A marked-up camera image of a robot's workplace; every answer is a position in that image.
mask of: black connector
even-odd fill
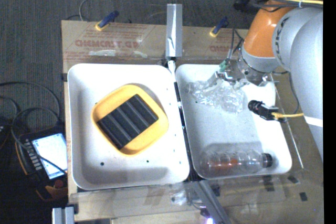
[[[259,115],[261,118],[267,121],[275,120],[272,113],[278,112],[278,108],[273,106],[266,106],[262,101],[251,100],[248,103],[248,109],[250,109],[253,113]]]

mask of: blue and yellow clamp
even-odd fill
[[[114,12],[111,12],[108,16],[106,16],[103,20],[96,23],[96,29],[98,31],[103,31],[106,27],[108,27],[110,22],[113,22],[114,19],[119,15],[119,12],[115,10]]]
[[[214,26],[211,31],[210,31],[210,35],[212,37],[217,37],[221,28],[225,28],[229,25],[229,22],[227,20],[227,17],[225,16],[220,22],[218,25]]]

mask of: black bottle cap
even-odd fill
[[[273,158],[270,154],[268,153],[262,153],[262,167],[267,168],[271,167],[273,165]]]

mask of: plastic bottle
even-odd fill
[[[246,152],[213,152],[201,154],[201,174],[203,177],[254,174],[273,165],[273,158],[268,153],[256,150]]]

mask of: white band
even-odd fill
[[[307,116],[305,116],[304,119],[310,125],[315,125],[315,126],[323,128],[323,120],[322,119],[311,118],[311,117],[307,117]]]

